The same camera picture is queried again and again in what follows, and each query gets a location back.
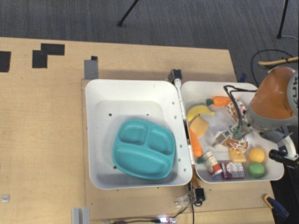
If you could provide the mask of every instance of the toy carrot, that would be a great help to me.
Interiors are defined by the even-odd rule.
[[[189,134],[190,134],[190,142],[193,149],[193,154],[195,157],[200,157],[202,155],[201,145],[191,129],[189,129]]]
[[[213,99],[207,99],[206,105],[226,106],[231,102],[230,97],[215,96]]]

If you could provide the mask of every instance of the toy lemon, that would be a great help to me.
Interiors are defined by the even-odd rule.
[[[249,152],[249,159],[252,162],[261,163],[265,159],[265,152],[259,147],[254,147]]]

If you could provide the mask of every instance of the metal bracket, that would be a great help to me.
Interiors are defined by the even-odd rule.
[[[1,202],[2,203],[8,203],[10,199],[10,195],[2,195],[1,196]]]
[[[91,60],[84,60],[84,78],[94,80],[99,78],[98,58],[92,56]]]
[[[185,208],[196,201],[195,190],[191,189],[183,196],[174,198],[174,205],[176,208]]]
[[[171,70],[170,74],[168,75],[167,80],[176,87],[177,92],[178,92],[178,99],[179,99],[179,103],[180,103],[180,107],[181,107],[186,138],[187,138],[187,141],[188,141],[188,151],[189,151],[190,162],[191,162],[191,165],[195,165],[195,160],[194,160],[194,156],[193,156],[193,149],[192,149],[192,146],[190,144],[190,134],[189,134],[189,130],[188,130],[186,110],[185,110],[185,107],[184,107],[184,102],[183,102],[182,93],[181,93],[181,86],[182,86],[181,79],[182,78],[183,77],[182,77],[181,70]]]
[[[270,150],[269,157],[271,159],[283,163],[290,168],[298,168],[299,155],[296,153],[296,148],[290,135],[286,136],[278,131],[271,130],[264,132],[261,137],[276,143],[278,146],[278,150]]]
[[[90,224],[89,207],[73,208],[71,213],[72,224]]]

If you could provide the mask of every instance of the black cable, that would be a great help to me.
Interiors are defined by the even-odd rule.
[[[185,207],[184,209],[182,209],[180,212],[178,212],[175,216],[171,217],[171,218],[176,218],[178,215],[182,214],[184,211],[186,211],[186,209],[188,208],[189,206]]]
[[[109,224],[128,224],[128,223],[136,223],[136,222],[161,223],[160,219],[152,219],[152,220],[116,221]]]
[[[194,224],[195,218],[194,218],[194,207],[193,207],[193,204],[191,205],[191,207],[192,207],[192,224]]]
[[[233,88],[234,90],[228,91],[228,87]],[[242,114],[240,112],[239,106],[238,106],[232,92],[256,92],[256,90],[241,89],[241,88],[234,87],[233,85],[225,85],[223,87],[223,89],[225,90],[225,92],[227,93],[227,95],[230,97],[231,101],[234,104],[234,107],[237,111],[237,115],[238,115],[238,119],[239,119],[238,120],[238,133],[242,133],[242,131],[243,131]]]
[[[253,72],[253,60],[254,60],[254,58],[255,58],[258,54],[260,54],[260,53],[262,53],[262,52],[265,52],[265,51],[278,51],[278,52],[282,52],[282,53],[284,53],[284,54],[286,54],[286,55],[288,55],[288,56],[290,56],[290,57],[294,57],[294,56],[292,56],[291,54],[289,54],[288,52],[283,51],[283,50],[278,50],[278,49],[265,49],[265,50],[260,50],[260,51],[256,52],[256,53],[252,56],[252,58],[251,58],[250,69],[251,69],[251,73],[252,73],[254,82],[255,82],[255,84],[257,85],[257,87],[259,86],[259,84],[258,84],[258,82],[257,82],[256,75],[255,75],[255,73]]]

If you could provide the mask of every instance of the black tape marking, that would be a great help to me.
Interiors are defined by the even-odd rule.
[[[41,50],[32,51],[32,68],[47,68],[48,55],[64,56],[64,44],[41,44]]]
[[[42,53],[45,55],[64,56],[64,45],[63,44],[42,43],[41,50],[42,50]]]
[[[32,51],[32,68],[47,68],[48,56],[40,50]]]
[[[0,51],[0,72],[8,72],[10,67],[10,51]]]

